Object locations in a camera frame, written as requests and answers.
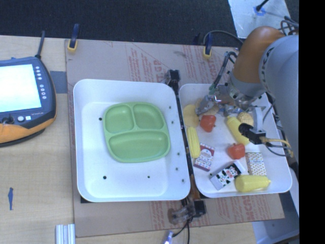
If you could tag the green divided plate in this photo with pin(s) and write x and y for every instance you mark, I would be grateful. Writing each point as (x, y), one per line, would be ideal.
(138, 141)

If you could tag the white plastic tray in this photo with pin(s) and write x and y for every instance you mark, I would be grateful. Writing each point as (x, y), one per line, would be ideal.
(127, 182)
(223, 138)

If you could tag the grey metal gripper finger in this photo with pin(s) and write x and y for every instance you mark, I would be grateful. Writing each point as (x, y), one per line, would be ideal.
(206, 105)
(229, 110)

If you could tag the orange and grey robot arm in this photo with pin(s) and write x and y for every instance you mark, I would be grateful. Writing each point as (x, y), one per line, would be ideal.
(276, 67)

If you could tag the yellow corn cob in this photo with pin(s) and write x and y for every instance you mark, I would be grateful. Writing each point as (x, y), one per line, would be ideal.
(193, 142)

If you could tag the thin black and white rod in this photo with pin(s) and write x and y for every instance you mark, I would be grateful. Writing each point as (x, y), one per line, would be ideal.
(183, 133)

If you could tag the cow print milk carton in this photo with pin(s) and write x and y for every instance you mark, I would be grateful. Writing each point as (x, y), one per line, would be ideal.
(227, 175)

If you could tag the short yellow corn piece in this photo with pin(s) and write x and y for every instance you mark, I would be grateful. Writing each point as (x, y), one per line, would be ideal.
(245, 118)

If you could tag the yellow mustard bottle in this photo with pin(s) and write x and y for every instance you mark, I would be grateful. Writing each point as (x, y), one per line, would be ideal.
(234, 128)
(251, 183)

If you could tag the brown cardboard board, red print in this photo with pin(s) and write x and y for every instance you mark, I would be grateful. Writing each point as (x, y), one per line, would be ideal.
(122, 57)

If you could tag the red and white carton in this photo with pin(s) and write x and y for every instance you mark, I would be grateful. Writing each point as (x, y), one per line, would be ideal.
(205, 157)

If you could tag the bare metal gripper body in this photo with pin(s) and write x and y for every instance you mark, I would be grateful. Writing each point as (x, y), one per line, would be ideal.
(234, 96)

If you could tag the orange bell pepper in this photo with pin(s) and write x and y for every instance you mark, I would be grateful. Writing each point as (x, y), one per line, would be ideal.
(236, 151)
(207, 123)

